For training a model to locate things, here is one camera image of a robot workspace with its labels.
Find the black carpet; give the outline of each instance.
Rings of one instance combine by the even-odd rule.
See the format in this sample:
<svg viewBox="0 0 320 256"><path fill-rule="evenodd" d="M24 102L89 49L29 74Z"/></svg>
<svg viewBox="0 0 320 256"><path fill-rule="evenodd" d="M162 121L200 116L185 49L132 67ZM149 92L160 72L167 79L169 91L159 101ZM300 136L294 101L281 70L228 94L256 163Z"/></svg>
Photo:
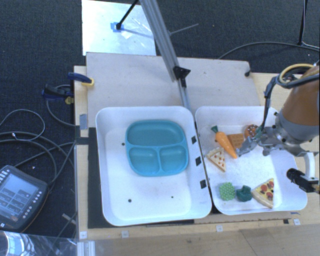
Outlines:
<svg viewBox="0 0 320 256"><path fill-rule="evenodd" d="M132 3L133 1L114 1ZM172 35L177 56L219 58L229 50L254 42L297 44L303 0L161 0L158 1L167 29L196 27ZM307 6L303 40L319 46L320 0ZM258 44L241 48L225 59L248 61L253 72L279 73L296 63L314 63L319 53L298 47ZM69 84L68 72L85 65L82 56L82 6L80 0L0 0L0 122L11 111L28 109L44 119L44 137L56 144L73 142L75 131L54 120L46 109L41 91L45 84ZM52 102L52 111L62 120L73 120L72 105ZM30 113L10 116L0 133L27 131L39 133L41 121ZM0 140L12 139L3 135ZM68 152L70 146L64 147ZM40 149L26 143L0 143L0 166L16 165ZM54 152L58 168L64 156ZM46 155L23 164L22 171L49 182L54 177L53 163ZM67 223L62 214L75 213L74 170L67 163L29 234L57 236ZM74 234L68 225L63 237Z"/></svg>

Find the orange carrot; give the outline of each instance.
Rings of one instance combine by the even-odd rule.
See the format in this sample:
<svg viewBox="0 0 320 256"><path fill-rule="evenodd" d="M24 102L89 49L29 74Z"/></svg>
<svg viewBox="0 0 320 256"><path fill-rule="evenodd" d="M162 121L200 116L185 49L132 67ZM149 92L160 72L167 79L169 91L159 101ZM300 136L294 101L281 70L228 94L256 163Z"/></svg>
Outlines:
<svg viewBox="0 0 320 256"><path fill-rule="evenodd" d="M234 159L236 159L237 153L234 150L230 140L228 139L227 135L222 132L222 131L218 131L217 127L213 127L211 128L214 132L215 132L215 140L220 144L221 147L224 148L224 150L230 155L232 156Z"/></svg>

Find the white tray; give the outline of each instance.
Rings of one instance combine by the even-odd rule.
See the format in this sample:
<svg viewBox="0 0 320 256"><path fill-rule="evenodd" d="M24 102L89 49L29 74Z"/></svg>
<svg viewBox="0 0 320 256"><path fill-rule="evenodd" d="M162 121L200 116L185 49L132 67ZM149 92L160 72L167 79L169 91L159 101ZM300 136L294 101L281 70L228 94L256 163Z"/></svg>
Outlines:
<svg viewBox="0 0 320 256"><path fill-rule="evenodd" d="M275 123L273 113L269 110L266 126ZM215 142L215 133L211 130L214 125L226 134L243 133L245 126L260 125L263 120L264 107L260 106L203 106L200 107L195 119L203 155L219 146ZM286 174L288 169L297 168L294 157L284 150L274 150L269 156L263 156L262 147L257 146L251 152L233 159L225 154L226 172L220 171L208 159L204 165L208 175L215 207L226 215L239 215L274 211L297 211L307 205L307 195L296 184L290 182ZM274 178L274 206L268 208L255 199L240 202L236 198L223 201L220 198L219 186L231 182L236 189L247 185L252 189Z"/></svg>
<svg viewBox="0 0 320 256"><path fill-rule="evenodd" d="M145 177L135 173L126 155L127 128L141 120L169 120L180 125L188 145L189 162L179 174ZM195 121L181 106L107 107L96 115L102 211L115 226L199 219L212 201L201 162Z"/></svg>

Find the pizza slice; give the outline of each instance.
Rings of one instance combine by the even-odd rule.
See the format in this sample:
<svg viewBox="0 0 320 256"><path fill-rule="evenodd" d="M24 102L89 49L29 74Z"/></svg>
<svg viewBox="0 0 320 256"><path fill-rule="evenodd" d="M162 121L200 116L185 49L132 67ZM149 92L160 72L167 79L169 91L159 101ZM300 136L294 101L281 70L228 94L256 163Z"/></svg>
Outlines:
<svg viewBox="0 0 320 256"><path fill-rule="evenodd" d="M205 156L211 163L219 167L221 171L226 171L225 150L222 147L209 151Z"/></svg>
<svg viewBox="0 0 320 256"><path fill-rule="evenodd" d="M266 207L274 207L274 178L268 179L266 182L257 186L251 191L252 197L260 204Z"/></svg>

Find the wooden table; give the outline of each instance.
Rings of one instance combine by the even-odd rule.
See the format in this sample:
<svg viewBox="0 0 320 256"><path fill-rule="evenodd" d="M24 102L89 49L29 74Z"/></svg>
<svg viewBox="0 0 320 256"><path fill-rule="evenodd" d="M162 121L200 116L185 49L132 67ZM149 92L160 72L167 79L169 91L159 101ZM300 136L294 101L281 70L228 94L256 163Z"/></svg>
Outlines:
<svg viewBox="0 0 320 256"><path fill-rule="evenodd" d="M76 66L76 73L86 74L85 66ZM251 73L260 104L264 104L263 91L275 74ZM75 124L79 116L88 113L87 88L75 82ZM289 90L276 86L272 93L272 107L280 110L289 95ZM81 137L88 130L80 131ZM319 137L303 147L319 151ZM261 219L250 221L240 217L228 221L220 214L219 222L201 221L189 225L130 226L88 229L88 145L76 146L76 194L78 210L78 237L95 240L96 255L316 255L318 253L318 229L320 228L319 195L309 193L305 209L285 212L284 220ZM319 155L316 156L319 169ZM304 160L296 159L299 170L305 169Z"/></svg>

